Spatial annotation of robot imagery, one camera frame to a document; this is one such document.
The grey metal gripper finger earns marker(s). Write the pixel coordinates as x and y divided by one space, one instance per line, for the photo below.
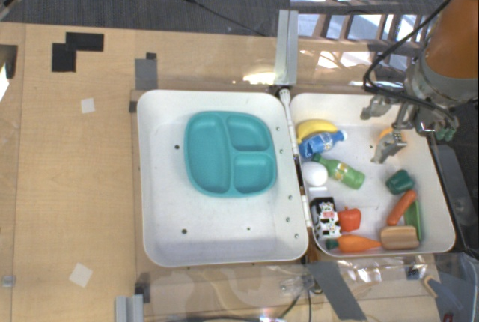
375 108
389 148

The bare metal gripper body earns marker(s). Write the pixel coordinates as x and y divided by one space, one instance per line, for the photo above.
424 114

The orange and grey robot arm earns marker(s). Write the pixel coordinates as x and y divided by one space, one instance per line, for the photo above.
454 32

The yellow orange round fruit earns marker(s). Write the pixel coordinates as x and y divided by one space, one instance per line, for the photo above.
385 133

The dark green bell pepper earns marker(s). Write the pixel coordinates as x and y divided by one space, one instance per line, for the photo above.
399 182

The white plastic tray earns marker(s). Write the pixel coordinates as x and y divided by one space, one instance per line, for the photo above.
168 200
374 193

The green bottle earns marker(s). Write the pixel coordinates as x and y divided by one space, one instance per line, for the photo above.
344 173

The orange sausage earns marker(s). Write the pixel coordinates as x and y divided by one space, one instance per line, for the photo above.
401 207

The yellow banana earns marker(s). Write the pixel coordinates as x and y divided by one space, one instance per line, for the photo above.
314 125

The blue bottle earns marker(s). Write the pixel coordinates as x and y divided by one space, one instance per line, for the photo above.
318 144

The green pea pod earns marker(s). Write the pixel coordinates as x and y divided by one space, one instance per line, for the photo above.
414 217

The white egg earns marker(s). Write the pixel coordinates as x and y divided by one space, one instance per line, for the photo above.
314 173

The red bell pepper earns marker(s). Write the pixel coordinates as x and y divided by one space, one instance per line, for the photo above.
350 220

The thin black and white rod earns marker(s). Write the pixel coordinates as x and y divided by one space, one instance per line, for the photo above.
289 118

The wooden bread loaf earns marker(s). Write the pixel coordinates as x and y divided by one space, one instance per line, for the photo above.
399 238

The cow print milk carton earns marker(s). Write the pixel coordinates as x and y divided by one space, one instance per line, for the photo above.
327 221

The orange carrot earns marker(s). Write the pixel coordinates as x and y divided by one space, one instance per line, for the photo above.
355 243

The teal divided plate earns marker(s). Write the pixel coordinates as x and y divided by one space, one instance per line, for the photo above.
206 155

